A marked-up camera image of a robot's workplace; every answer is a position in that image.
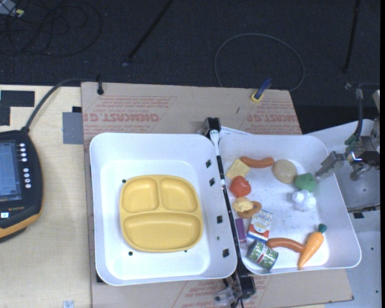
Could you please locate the orange sausage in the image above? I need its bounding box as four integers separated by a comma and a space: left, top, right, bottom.
266, 237, 306, 254
239, 155, 275, 169

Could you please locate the green can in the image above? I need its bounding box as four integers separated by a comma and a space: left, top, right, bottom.
246, 239, 280, 271

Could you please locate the orange carrot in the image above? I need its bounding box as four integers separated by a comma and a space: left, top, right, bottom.
296, 223, 328, 270

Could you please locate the green round toy fruit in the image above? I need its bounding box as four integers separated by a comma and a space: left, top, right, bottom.
294, 172, 318, 193

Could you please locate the beige bread roll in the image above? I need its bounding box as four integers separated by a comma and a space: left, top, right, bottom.
271, 158, 298, 185

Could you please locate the yellow cheese slice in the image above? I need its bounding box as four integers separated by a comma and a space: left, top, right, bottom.
225, 158, 251, 180

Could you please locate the purple packet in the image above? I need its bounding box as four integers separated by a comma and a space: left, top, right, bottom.
234, 217, 248, 248

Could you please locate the white cauliflower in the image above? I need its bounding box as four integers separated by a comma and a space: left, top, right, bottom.
291, 189, 318, 212

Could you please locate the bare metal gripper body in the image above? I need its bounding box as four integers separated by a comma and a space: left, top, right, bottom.
345, 135, 381, 181

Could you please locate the yellow toy food piece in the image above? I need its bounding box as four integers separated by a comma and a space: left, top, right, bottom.
232, 196, 255, 213

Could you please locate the white plastic tray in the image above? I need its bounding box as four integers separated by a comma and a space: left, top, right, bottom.
89, 132, 239, 287
218, 133, 363, 276

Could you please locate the thin black and white rod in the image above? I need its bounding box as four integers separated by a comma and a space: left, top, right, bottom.
210, 129, 246, 278

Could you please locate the red tomato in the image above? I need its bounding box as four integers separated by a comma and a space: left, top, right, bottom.
228, 175, 252, 199

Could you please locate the yellow divided plate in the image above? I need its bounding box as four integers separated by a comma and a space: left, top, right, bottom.
119, 174, 204, 253

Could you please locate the white and red carton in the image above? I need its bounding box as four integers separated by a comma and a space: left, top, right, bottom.
246, 209, 274, 244

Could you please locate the brown cardboard board red print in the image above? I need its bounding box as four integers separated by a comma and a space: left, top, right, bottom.
80, 81, 355, 308

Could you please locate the black block with thin wires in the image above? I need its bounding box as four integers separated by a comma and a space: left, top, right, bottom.
203, 117, 221, 137
237, 275, 257, 298

